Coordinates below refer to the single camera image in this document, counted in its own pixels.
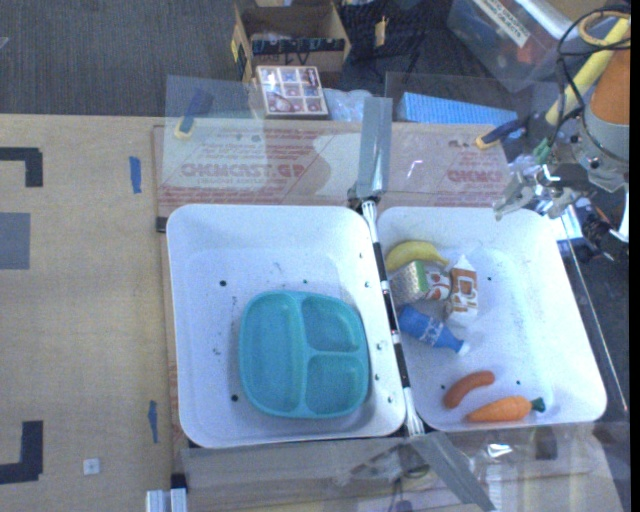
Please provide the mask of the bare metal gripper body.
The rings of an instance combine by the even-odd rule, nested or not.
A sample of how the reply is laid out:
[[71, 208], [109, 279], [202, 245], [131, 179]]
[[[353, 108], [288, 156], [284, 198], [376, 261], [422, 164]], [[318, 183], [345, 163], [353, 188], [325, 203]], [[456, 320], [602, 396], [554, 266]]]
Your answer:
[[550, 189], [554, 198], [597, 190], [614, 193], [628, 184], [628, 158], [591, 139], [570, 139], [553, 146], [544, 139], [535, 147], [535, 159], [540, 165], [535, 182]]

